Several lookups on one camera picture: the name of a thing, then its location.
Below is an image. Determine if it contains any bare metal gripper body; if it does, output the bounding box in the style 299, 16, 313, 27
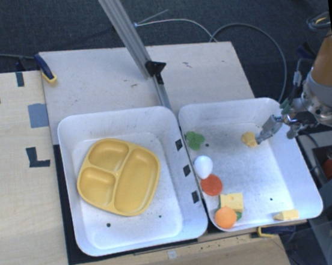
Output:
280, 93, 332, 136

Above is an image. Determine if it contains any green toy vegetable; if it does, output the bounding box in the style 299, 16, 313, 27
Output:
183, 129, 207, 153

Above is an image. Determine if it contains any small yellow toy food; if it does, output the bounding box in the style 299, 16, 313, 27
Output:
239, 130, 259, 150

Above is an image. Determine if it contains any red tomato slice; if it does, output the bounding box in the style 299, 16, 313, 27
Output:
198, 172, 224, 199

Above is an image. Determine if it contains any thin black rod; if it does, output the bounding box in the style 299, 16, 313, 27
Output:
176, 111, 209, 226

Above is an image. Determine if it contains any yellow cheese wedge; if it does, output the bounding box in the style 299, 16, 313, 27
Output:
272, 208, 301, 223

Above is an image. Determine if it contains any orange fruit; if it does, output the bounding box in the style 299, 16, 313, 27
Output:
213, 205, 239, 231

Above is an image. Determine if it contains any yellow cheese block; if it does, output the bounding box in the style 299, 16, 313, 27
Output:
218, 190, 246, 215

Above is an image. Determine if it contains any yellow divided plate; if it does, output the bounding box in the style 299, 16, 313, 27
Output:
70, 132, 167, 224

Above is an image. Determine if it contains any white egg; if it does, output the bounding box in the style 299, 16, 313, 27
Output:
192, 154, 216, 181

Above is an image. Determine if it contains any white plastic tray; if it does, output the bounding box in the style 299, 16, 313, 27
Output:
176, 88, 326, 237
55, 99, 212, 260

